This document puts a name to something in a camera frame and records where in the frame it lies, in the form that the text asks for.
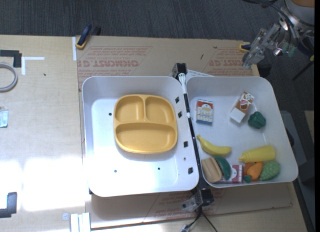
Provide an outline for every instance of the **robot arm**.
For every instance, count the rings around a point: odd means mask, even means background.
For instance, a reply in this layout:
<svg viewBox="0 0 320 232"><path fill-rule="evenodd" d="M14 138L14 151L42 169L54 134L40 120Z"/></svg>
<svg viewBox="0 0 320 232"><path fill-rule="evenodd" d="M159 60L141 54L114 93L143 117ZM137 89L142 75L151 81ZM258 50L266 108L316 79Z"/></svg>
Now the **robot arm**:
<svg viewBox="0 0 320 232"><path fill-rule="evenodd" d="M274 6L276 0L245 1L275 8L279 19L277 23L271 24L269 30L260 29L249 51L243 56L244 68L250 69L253 64L263 60L266 49L272 50L275 56L286 53L289 57L293 56L297 48L304 53L311 51L310 45L306 45L306 39L315 36L315 0L282 0L281 8Z"/></svg>

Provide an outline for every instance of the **table top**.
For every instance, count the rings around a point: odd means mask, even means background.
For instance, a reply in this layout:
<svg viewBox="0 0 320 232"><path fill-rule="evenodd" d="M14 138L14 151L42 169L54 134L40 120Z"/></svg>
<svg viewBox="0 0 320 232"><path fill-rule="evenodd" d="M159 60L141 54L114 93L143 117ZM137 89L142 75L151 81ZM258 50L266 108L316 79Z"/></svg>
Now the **table top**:
<svg viewBox="0 0 320 232"><path fill-rule="evenodd" d="M0 35L0 43L1 49L19 50L24 57L44 57L26 60L25 75L16 68L16 87L0 93L0 106L9 111L8 127L0 129L0 169L5 171L0 173L0 197L9 192L18 195L17 213L1 219L0 230L69 231L68 214L86 212L91 197L83 171L81 105L72 37ZM0 57L1 61L11 62L7 57ZM8 80L2 75L10 77L0 69L0 87ZM218 231L307 231L293 184L286 186L291 206L208 218ZM187 218L115 227L112 231L179 231L192 221ZM194 231L212 228L201 217Z"/></svg>

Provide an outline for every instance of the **gray carpet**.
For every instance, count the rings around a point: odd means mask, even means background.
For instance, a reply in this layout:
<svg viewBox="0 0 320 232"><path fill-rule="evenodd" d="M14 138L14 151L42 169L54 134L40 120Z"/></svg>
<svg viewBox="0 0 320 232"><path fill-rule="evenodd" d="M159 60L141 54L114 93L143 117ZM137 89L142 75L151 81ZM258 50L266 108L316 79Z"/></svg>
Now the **gray carpet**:
<svg viewBox="0 0 320 232"><path fill-rule="evenodd" d="M251 42L261 27L277 21L274 9L241 0L0 0L0 34L74 36L90 22L101 27L101 35ZM280 110L292 115L310 159L315 150L304 111L314 110L314 66L292 80L309 62L304 54L265 56L261 64L272 65L266 79ZM299 185L294 186L307 228L313 231Z"/></svg>

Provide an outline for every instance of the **orange toy vegetable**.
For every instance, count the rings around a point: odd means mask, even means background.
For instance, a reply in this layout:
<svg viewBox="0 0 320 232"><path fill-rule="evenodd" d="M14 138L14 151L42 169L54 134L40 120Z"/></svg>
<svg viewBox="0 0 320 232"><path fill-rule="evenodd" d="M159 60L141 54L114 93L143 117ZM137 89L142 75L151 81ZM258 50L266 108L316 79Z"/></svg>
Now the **orange toy vegetable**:
<svg viewBox="0 0 320 232"><path fill-rule="evenodd" d="M256 180L259 178L262 171L263 162L256 162L253 166L248 168L246 172L247 175L251 176L251 180Z"/></svg>
<svg viewBox="0 0 320 232"><path fill-rule="evenodd" d="M253 166L255 164L255 162L249 162L249 163L246 163L244 165L244 168L243 168L243 175L247 175L247 172L248 172L248 169Z"/></svg>

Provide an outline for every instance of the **gray ring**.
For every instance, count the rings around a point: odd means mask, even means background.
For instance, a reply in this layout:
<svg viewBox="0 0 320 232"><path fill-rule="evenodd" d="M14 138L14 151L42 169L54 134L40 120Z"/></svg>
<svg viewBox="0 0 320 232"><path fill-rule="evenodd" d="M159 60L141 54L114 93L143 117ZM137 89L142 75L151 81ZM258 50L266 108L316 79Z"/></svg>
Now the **gray ring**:
<svg viewBox="0 0 320 232"><path fill-rule="evenodd" d="M11 89L13 89L15 87L15 85L16 85L16 83L18 81L18 75L17 75L16 70L12 66L10 66L10 65L8 65L6 63L0 63L0 68L8 69L14 74L13 82L9 86L0 87L0 93L1 93L1 92L7 92L7 91L9 91L9 90L11 90Z"/></svg>

